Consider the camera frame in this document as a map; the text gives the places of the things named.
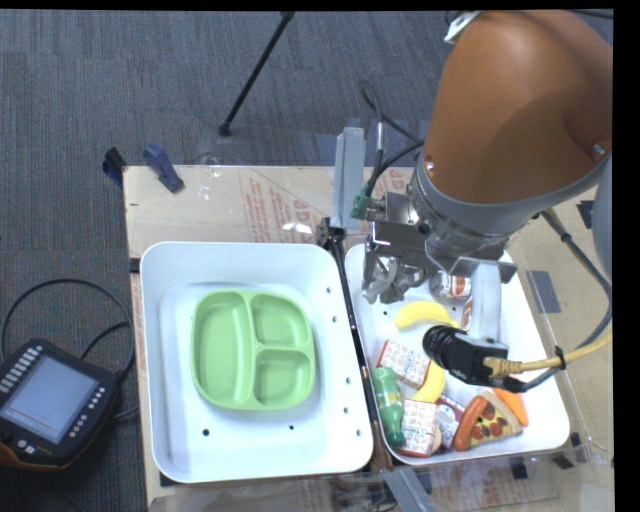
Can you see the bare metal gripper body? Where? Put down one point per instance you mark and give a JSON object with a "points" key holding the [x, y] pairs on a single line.
{"points": [[400, 235]]}

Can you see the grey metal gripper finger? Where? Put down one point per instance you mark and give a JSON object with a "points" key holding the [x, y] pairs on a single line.
{"points": [[372, 280], [396, 287]]}

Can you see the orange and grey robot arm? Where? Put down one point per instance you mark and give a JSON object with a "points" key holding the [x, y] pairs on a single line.
{"points": [[515, 110]]}

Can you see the yellow banana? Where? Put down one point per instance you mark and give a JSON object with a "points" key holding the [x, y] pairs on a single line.
{"points": [[422, 312], [434, 387]]}

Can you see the red and white can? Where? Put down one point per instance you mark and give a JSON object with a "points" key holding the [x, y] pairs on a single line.
{"points": [[455, 286]]}

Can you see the thin black rod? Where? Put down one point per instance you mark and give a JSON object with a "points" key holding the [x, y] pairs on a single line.
{"points": [[359, 350]]}

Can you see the white carton with red print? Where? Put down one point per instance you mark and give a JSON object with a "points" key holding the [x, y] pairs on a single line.
{"points": [[419, 427], [402, 362]]}

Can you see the green bottle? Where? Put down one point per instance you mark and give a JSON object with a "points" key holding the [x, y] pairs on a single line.
{"points": [[389, 400]]}

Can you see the white and red packet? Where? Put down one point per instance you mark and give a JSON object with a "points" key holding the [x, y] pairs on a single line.
{"points": [[448, 417]]}

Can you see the orange sausage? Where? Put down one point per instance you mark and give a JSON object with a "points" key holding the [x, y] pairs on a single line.
{"points": [[467, 425]]}

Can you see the green divided plate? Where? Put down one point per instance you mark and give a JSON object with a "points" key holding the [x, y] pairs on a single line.
{"points": [[225, 345]]}

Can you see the pizza slice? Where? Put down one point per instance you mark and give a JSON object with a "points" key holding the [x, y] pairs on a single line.
{"points": [[492, 422]]}

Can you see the orange carrot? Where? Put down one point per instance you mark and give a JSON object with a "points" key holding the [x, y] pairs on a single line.
{"points": [[515, 405]]}

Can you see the brown cardboard board red print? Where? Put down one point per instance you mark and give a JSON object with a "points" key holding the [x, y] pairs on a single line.
{"points": [[200, 210]]}

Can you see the white plastic tray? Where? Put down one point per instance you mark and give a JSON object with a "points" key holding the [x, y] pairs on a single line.
{"points": [[170, 350], [540, 415]]}

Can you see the black cylinder on white bracket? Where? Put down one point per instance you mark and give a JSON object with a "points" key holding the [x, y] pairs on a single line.
{"points": [[450, 352]]}

